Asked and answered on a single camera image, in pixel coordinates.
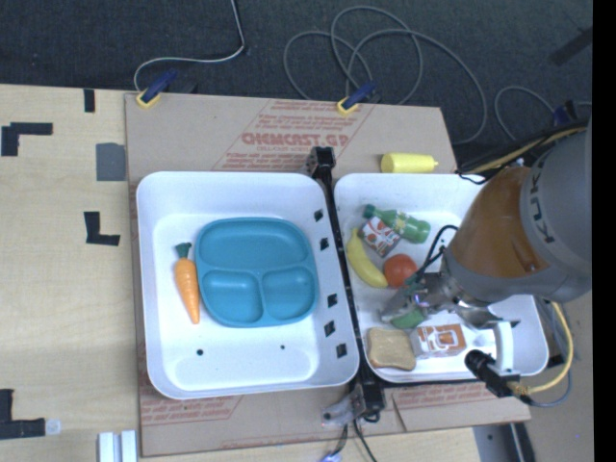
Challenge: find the orange and white carton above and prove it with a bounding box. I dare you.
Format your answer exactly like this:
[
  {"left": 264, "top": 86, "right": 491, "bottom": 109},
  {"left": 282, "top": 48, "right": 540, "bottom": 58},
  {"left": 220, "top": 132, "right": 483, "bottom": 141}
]
[{"left": 408, "top": 322, "right": 468, "bottom": 360}]

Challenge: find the red and white carton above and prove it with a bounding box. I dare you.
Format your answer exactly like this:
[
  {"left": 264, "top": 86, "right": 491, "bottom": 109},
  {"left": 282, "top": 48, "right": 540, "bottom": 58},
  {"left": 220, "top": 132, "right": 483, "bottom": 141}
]
[{"left": 356, "top": 217, "right": 402, "bottom": 260}]

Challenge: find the red-orange tomato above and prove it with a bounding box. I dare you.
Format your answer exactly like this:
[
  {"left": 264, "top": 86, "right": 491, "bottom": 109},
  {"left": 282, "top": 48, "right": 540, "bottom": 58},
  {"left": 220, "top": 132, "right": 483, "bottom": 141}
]
[{"left": 382, "top": 253, "right": 420, "bottom": 290}]

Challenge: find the green bottle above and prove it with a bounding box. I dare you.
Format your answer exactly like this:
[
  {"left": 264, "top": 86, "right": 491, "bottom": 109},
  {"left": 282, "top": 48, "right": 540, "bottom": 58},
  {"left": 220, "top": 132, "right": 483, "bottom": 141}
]
[{"left": 361, "top": 203, "right": 432, "bottom": 245}]

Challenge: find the green rounded toy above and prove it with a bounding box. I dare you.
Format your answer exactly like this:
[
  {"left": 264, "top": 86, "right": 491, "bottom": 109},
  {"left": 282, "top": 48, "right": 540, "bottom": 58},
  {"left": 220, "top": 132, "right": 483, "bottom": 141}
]
[{"left": 390, "top": 305, "right": 430, "bottom": 331}]

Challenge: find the white plastic tray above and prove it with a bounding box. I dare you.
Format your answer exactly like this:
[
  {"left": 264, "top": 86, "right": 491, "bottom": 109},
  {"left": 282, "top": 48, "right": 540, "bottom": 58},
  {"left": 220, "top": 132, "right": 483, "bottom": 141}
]
[
  {"left": 332, "top": 171, "right": 551, "bottom": 385},
  {"left": 135, "top": 170, "right": 362, "bottom": 400}
]

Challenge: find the blue divided plate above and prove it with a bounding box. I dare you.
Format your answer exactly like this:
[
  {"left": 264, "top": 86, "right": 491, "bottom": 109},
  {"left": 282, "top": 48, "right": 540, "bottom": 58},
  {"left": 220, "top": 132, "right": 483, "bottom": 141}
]
[{"left": 193, "top": 217, "right": 320, "bottom": 329}]

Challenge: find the black block with thin wires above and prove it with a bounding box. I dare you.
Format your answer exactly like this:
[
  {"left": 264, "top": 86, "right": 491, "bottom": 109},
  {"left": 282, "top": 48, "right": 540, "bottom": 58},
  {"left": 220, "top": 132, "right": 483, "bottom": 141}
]
[
  {"left": 357, "top": 380, "right": 387, "bottom": 414},
  {"left": 306, "top": 145, "right": 337, "bottom": 178}
]

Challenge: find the orange carrot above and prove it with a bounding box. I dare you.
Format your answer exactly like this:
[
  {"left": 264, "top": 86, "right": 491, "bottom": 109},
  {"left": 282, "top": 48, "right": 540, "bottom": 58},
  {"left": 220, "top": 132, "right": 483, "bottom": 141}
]
[{"left": 173, "top": 242, "right": 202, "bottom": 326}]

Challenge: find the black cylinder on white bracket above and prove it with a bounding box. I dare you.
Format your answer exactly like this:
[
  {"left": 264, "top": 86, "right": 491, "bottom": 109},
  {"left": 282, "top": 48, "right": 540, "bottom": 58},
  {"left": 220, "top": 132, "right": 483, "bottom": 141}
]
[{"left": 463, "top": 320, "right": 524, "bottom": 399}]

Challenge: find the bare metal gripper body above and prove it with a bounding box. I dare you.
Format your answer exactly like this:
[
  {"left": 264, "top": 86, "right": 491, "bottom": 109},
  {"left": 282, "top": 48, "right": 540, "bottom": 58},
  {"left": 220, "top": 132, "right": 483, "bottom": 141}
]
[{"left": 412, "top": 272, "right": 462, "bottom": 316}]

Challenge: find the yellow bottle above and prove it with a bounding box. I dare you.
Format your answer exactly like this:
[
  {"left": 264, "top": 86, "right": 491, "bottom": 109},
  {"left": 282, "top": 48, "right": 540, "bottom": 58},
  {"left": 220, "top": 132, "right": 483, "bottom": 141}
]
[{"left": 380, "top": 151, "right": 441, "bottom": 175}]

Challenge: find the thin black and white rod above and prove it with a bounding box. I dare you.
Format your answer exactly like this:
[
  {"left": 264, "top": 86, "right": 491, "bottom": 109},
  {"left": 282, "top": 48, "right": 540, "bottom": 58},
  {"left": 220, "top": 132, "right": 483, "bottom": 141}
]
[{"left": 319, "top": 164, "right": 377, "bottom": 425}]

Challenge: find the yellow banana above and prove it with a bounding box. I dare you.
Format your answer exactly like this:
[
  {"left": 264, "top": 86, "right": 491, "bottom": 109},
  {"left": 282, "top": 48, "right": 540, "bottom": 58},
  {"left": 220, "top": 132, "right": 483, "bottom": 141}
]
[{"left": 346, "top": 227, "right": 390, "bottom": 290}]

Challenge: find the brown cardboard board red print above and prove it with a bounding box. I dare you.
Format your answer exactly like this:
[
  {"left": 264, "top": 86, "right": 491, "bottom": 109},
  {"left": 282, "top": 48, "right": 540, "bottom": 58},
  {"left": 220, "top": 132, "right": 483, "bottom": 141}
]
[{"left": 123, "top": 90, "right": 533, "bottom": 458}]

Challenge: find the brown bread slice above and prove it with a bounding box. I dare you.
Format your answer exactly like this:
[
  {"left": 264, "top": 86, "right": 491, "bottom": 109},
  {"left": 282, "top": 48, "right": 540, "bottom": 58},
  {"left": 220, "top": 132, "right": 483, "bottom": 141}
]
[{"left": 366, "top": 326, "right": 418, "bottom": 372}]

